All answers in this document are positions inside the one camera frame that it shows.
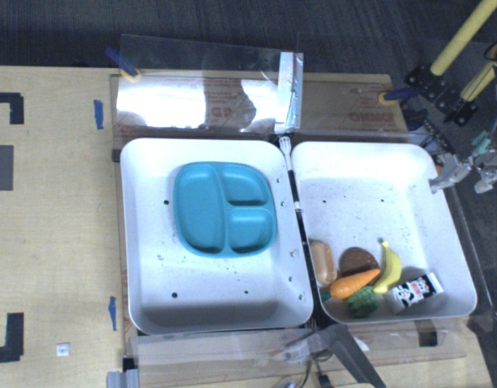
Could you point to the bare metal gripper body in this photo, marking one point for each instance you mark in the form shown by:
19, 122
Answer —
485, 163

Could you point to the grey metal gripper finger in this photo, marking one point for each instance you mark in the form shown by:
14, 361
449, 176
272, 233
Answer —
450, 174
485, 184

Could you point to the white plastic tray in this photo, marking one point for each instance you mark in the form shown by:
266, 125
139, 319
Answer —
369, 184
216, 289

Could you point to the yellow banana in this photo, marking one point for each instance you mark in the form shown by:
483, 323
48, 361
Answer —
390, 269

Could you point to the white cow print milk carton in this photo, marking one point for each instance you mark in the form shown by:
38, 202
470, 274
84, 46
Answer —
415, 292

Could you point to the brown toy biscuit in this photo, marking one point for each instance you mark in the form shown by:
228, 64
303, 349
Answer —
358, 260

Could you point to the orange toy carrot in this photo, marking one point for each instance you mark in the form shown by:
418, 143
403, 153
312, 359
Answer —
349, 285

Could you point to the green toy broccoli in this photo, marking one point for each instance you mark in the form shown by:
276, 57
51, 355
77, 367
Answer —
365, 302

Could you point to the tan toy bread roll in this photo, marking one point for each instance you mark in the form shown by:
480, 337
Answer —
324, 263

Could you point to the thin black and white rod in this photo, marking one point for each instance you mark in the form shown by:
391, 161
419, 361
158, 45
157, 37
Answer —
295, 194

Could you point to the blue divided plate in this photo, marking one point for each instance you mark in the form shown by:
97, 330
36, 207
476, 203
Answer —
199, 208

